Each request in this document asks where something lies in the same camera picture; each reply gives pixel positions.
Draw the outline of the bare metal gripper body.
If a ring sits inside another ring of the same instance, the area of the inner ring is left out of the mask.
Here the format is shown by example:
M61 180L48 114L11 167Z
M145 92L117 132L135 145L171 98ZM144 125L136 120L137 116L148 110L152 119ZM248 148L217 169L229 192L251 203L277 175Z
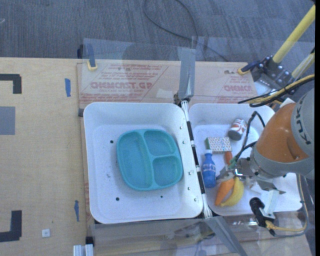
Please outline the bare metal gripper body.
M241 173L243 173L244 178L246 177L251 178L254 176L254 172L250 164L251 164L251 159L249 157L240 158L235 164L235 169L238 169Z

